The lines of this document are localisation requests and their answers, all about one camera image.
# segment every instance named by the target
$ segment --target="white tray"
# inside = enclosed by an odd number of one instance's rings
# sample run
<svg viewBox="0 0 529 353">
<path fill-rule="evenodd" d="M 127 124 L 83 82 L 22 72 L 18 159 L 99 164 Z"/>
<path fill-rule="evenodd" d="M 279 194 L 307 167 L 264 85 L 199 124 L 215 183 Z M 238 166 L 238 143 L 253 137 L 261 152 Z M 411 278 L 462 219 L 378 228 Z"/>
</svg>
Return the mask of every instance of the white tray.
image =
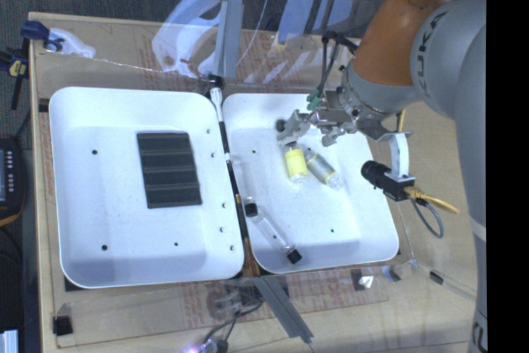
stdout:
<svg viewBox="0 0 529 353">
<path fill-rule="evenodd" d="M 373 190 L 360 174 L 372 160 L 367 140 L 360 133 L 342 136 L 323 147 L 316 128 L 299 140 L 321 154 L 344 184 L 334 190 L 309 175 L 292 184 L 275 138 L 275 122 L 288 119 L 294 109 L 306 112 L 306 95 L 232 94 L 223 106 L 236 180 L 244 197 L 290 235 L 303 258 L 292 265 L 247 219 L 251 246 L 259 264 L 271 273 L 284 274 L 357 265 L 392 259 L 398 235 L 382 190 Z"/>
<path fill-rule="evenodd" d="M 217 115 L 205 97 L 63 88 L 50 100 L 50 126 L 60 263 L 74 284 L 229 279 L 241 270 L 244 253 Z M 201 205 L 147 208 L 139 131 L 189 134 Z"/>
</svg>

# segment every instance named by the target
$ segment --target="table surface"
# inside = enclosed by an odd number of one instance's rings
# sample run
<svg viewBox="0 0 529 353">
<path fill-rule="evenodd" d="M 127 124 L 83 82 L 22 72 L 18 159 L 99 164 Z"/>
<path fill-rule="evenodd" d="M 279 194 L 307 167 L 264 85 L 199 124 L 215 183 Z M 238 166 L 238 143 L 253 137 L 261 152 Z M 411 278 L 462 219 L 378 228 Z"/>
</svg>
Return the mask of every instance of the table surface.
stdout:
<svg viewBox="0 0 529 353">
<path fill-rule="evenodd" d="M 60 337 L 52 332 L 54 316 L 72 310 L 77 313 L 90 311 L 90 317 L 85 320 L 79 317 L 78 322 L 84 322 L 86 328 L 97 328 L 99 325 L 104 331 L 104 322 L 101 322 L 100 316 L 93 315 L 94 311 L 102 305 L 113 305 L 114 312 L 122 312 L 120 302 L 127 295 L 137 295 L 141 289 L 64 290 L 64 276 L 57 272 L 60 265 L 49 118 L 46 112 L 39 112 L 39 106 L 46 104 L 56 90 L 65 86 L 175 89 L 164 75 L 153 79 L 152 64 L 145 66 L 145 56 L 141 54 L 149 40 L 145 35 L 152 34 L 160 24 L 39 12 L 32 12 L 29 18 L 48 27 L 72 31 L 94 45 L 98 52 L 96 60 L 88 60 L 78 55 L 51 54 L 37 43 L 31 43 L 31 118 L 42 350 L 181 351 L 203 337 L 209 328 L 188 326 L 158 335 L 128 336 L 126 328 L 120 328 L 117 320 L 112 323 L 116 340 L 99 343 L 83 339 L 87 335 L 81 336 L 82 331 L 76 329 L 74 334 Z M 262 36 L 270 38 L 269 33 Z M 270 61 L 274 59 L 270 58 L 271 48 L 267 49 L 263 52 L 267 60 L 259 64 L 265 71 L 267 66 L 273 65 Z M 289 46 L 286 53 L 295 55 L 293 49 Z M 253 71 L 256 64 L 255 59 L 252 60 L 249 68 Z M 293 66 L 295 56 L 290 60 Z M 126 78 L 124 69 L 130 71 Z M 313 80 L 310 77 L 302 81 L 290 80 L 291 88 L 304 87 Z M 285 87 L 289 91 L 288 81 Z M 377 277 L 378 288 L 373 290 L 372 301 L 364 299 L 358 302 L 357 298 L 351 303 L 342 303 L 338 308 L 308 309 L 303 313 L 303 319 L 315 336 L 310 347 L 298 338 L 289 339 L 276 318 L 263 316 L 264 319 L 240 322 L 235 326 L 230 336 L 231 351 L 302 352 L 311 351 L 311 348 L 316 352 L 343 349 L 361 352 L 466 351 L 477 283 L 474 244 L 465 206 L 454 123 L 436 115 L 423 103 L 415 103 L 407 109 L 404 129 L 414 131 L 409 139 L 410 165 L 417 177 L 417 185 L 461 210 L 460 215 L 443 214 L 445 238 L 437 240 L 431 236 L 417 215 L 410 212 L 411 208 L 390 203 L 395 219 L 404 221 L 404 225 L 401 222 L 396 224 L 402 227 L 399 232 L 401 249 L 411 260 L 404 261 L 400 269 L 405 278 L 395 283 Z M 385 152 L 385 157 L 389 157 L 385 148 L 372 145 L 374 156 L 384 155 Z M 443 285 L 429 278 L 431 272 L 444 279 Z M 162 286 L 147 291 L 163 293 L 169 290 L 167 293 L 171 294 L 171 289 L 171 286 Z M 153 306 L 150 312 L 156 315 L 156 308 L 159 307 L 160 316 L 167 313 L 167 308 L 160 304 L 155 303 L 158 306 Z M 171 311 L 172 318 L 178 320 L 178 315 L 178 310 Z M 145 322 L 138 317 L 138 327 L 142 325 Z"/>
</svg>

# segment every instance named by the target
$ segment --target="clear plastic bottle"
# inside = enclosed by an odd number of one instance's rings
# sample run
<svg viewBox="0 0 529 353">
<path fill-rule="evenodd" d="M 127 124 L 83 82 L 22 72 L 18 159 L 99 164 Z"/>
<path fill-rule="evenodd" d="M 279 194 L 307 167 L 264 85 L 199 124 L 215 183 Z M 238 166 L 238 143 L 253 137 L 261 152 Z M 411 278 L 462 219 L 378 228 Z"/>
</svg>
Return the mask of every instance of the clear plastic bottle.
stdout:
<svg viewBox="0 0 529 353">
<path fill-rule="evenodd" d="M 287 163 L 288 177 L 293 183 L 301 183 L 308 176 L 303 150 L 295 141 L 284 146 L 284 159 Z"/>
<path fill-rule="evenodd" d="M 305 154 L 305 160 L 307 161 L 307 168 L 322 183 L 334 189 L 341 187 L 340 175 L 338 175 L 335 169 L 321 155 L 308 151 Z"/>
<path fill-rule="evenodd" d="M 294 265 L 301 260 L 301 254 L 284 230 L 268 213 L 259 210 L 251 198 L 245 204 L 245 214 L 259 228 L 268 243 L 285 255 L 291 264 Z"/>
</svg>

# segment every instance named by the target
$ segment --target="black rectangular vent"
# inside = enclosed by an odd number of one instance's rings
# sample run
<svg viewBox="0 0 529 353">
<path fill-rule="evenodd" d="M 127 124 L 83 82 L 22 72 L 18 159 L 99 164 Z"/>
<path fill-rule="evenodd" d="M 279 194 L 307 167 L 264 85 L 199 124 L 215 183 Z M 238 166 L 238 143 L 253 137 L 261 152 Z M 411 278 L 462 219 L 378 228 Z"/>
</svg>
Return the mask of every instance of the black rectangular vent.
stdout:
<svg viewBox="0 0 529 353">
<path fill-rule="evenodd" d="M 187 132 L 138 133 L 147 207 L 202 204 Z"/>
</svg>

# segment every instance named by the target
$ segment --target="transparent plastic sheet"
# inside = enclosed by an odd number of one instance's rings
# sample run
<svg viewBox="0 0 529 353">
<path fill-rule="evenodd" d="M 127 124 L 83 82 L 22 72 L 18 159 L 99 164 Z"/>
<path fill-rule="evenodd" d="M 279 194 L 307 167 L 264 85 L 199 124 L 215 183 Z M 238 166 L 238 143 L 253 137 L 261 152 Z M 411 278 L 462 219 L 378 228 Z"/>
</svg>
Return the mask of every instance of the transparent plastic sheet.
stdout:
<svg viewBox="0 0 529 353">
<path fill-rule="evenodd" d="M 269 10 L 270 5 L 278 2 L 283 9 L 279 15 Z M 48 51 L 36 42 L 36 67 L 41 69 L 36 81 L 40 102 L 47 103 L 53 93 L 68 86 L 196 91 L 200 77 L 214 71 L 221 3 L 222 0 L 180 0 L 165 23 L 82 17 L 69 19 L 62 16 L 40 19 L 49 28 L 67 31 L 95 49 L 93 55 L 90 51 L 84 55 L 75 52 L 66 54 L 64 51 Z M 260 6 L 252 7 L 251 17 L 246 12 L 243 16 L 236 77 L 226 80 L 225 98 L 233 93 L 309 94 L 319 84 L 322 74 L 322 33 L 338 31 L 358 42 L 376 11 L 373 3 L 356 0 L 264 0 Z M 332 42 L 328 46 L 327 58 L 331 48 Z M 340 84 L 339 68 L 346 65 L 350 57 L 350 52 L 341 46 L 326 88 L 335 88 Z M 55 316 L 69 316 L 74 327 L 72 334 L 57 336 L 58 345 L 80 346 L 166 332 L 185 332 L 222 323 L 218 316 L 205 309 L 207 295 L 211 290 L 222 291 L 222 282 L 96 290 L 78 290 L 69 286 L 60 271 L 58 257 L 50 128 L 45 113 L 41 114 L 40 128 L 48 177 L 45 184 Z M 388 154 L 383 154 L 375 143 L 371 146 L 374 158 L 387 163 Z M 435 270 L 448 276 L 446 281 L 449 281 L 450 268 L 443 268 L 445 262 L 439 266 L 435 263 L 431 265 L 430 256 L 423 251 L 441 247 L 448 254 L 451 238 L 429 240 L 430 234 L 417 225 L 417 217 L 409 205 L 389 205 L 400 250 L 387 264 L 365 264 L 361 267 L 368 273 L 374 270 L 375 284 L 365 291 L 357 291 L 352 284 L 353 279 L 348 279 L 350 272 L 357 268 L 289 274 L 286 276 L 290 280 L 288 285 L 294 287 L 294 291 L 299 290 L 298 297 L 294 296 L 291 300 L 301 314 L 385 302 L 388 300 L 387 284 L 406 279 L 417 269 L 424 270 L 426 276 Z M 457 228 L 458 222 L 454 220 L 450 226 Z M 418 248 L 416 239 L 420 240 Z M 456 275 L 453 278 L 456 291 L 462 289 L 471 298 L 472 277 L 468 274 L 462 279 Z M 340 287 L 335 293 L 343 294 L 346 301 L 333 303 L 326 300 L 332 286 L 330 281 L 339 282 Z M 199 303 L 194 303 L 197 298 L 206 303 L 199 306 Z M 180 313 L 182 308 L 186 312 L 185 319 Z M 246 320 L 272 317 L 269 311 L 261 311 L 254 317 L 249 315 Z M 347 324 L 343 323 L 343 331 L 347 330 Z M 458 333 L 454 341 L 462 341 L 461 337 Z M 423 342 L 412 341 L 412 345 L 420 346 Z M 369 348 L 379 346 L 375 342 L 362 351 L 373 351 Z"/>
</svg>

